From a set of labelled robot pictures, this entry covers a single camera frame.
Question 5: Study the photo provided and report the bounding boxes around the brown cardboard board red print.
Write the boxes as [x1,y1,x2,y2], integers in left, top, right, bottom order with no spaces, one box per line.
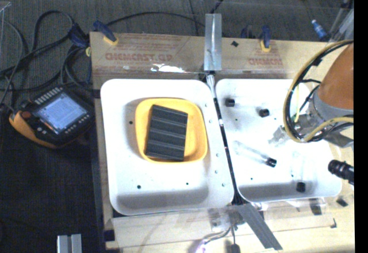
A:
[89,32,354,251]

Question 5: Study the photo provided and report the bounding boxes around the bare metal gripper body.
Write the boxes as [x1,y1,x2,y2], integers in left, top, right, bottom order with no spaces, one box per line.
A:
[287,110,324,141]

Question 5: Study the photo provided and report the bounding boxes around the black ribbed block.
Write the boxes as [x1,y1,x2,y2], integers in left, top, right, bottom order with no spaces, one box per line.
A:
[143,104,189,162]

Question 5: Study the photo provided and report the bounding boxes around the thin black and white rod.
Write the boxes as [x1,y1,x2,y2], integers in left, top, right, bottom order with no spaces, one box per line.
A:
[206,74,241,204]

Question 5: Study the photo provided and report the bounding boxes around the black cylinder on white bracket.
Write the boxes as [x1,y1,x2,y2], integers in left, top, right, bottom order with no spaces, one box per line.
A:
[327,159,354,186]

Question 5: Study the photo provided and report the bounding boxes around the yellow divided plate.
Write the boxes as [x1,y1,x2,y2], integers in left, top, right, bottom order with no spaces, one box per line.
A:
[134,97,209,164]

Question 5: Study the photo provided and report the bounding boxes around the blue bottle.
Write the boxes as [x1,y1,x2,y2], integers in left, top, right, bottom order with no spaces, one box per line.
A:
[311,19,328,40]

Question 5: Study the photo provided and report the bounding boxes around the white plastic tray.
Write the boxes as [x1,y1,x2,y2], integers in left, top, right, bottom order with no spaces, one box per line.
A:
[214,78,343,204]
[99,78,235,216]

